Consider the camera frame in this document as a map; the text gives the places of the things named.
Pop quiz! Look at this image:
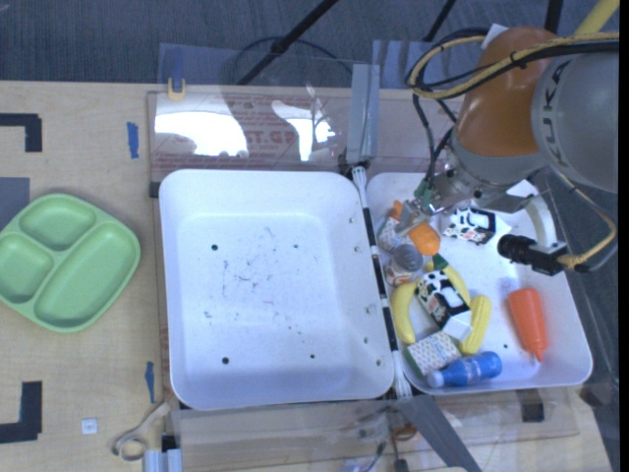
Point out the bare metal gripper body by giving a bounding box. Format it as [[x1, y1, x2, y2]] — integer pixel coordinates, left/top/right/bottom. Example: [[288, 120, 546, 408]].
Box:
[[414, 161, 500, 216]]

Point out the white orange-dotted carton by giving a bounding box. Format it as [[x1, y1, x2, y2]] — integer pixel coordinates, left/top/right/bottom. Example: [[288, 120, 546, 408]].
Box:
[[404, 330, 464, 378], [376, 216, 409, 253]]

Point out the orange toy carrot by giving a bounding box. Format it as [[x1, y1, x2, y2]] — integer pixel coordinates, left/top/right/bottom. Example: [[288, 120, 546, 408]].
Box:
[[389, 200, 442, 258]]

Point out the small grey-topped can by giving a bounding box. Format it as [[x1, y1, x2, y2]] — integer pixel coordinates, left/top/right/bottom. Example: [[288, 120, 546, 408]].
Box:
[[384, 242, 426, 288]]

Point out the cow print carton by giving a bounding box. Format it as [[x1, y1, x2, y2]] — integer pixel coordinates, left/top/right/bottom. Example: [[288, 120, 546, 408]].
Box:
[[441, 206, 513, 247], [414, 268, 473, 329]]

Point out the thin black and white rod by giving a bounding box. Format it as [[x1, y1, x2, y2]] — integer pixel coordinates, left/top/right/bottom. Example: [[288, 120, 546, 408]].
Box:
[[351, 163, 413, 400]]

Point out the yellow toy with green tip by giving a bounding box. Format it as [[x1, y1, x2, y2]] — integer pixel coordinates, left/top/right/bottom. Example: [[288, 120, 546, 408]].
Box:
[[424, 253, 472, 305]]

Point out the white plastic tray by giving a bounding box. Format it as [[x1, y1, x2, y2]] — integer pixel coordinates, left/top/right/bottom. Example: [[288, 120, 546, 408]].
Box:
[[366, 171, 595, 396], [157, 167, 397, 412]]

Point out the yellow banana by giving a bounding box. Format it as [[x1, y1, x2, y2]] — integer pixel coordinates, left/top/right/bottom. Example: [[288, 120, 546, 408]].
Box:
[[389, 279, 420, 346]]

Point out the white cube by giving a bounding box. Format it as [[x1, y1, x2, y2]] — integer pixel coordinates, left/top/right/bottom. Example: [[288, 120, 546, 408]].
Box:
[[443, 311, 475, 343]]

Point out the yellow corn cob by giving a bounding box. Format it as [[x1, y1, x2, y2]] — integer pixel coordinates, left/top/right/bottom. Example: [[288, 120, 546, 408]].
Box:
[[458, 294, 493, 356]]

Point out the orange squeeze bottle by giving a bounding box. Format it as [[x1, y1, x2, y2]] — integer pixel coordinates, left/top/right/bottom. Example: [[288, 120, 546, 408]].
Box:
[[506, 286, 549, 364]]

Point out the blue bottle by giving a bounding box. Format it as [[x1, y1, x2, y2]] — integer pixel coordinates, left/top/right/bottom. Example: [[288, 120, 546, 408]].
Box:
[[425, 350, 504, 389]]

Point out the green divided plate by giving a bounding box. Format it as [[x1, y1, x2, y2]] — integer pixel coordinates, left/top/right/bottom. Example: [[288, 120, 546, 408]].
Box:
[[0, 192, 143, 335]]

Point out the black cylinder on white bracket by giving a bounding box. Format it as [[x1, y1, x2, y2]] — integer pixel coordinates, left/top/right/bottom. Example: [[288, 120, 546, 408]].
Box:
[[496, 180, 570, 277]]

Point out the beige loop strap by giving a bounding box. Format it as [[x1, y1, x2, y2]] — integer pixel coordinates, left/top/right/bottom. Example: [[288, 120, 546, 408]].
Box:
[[111, 399, 172, 463]]

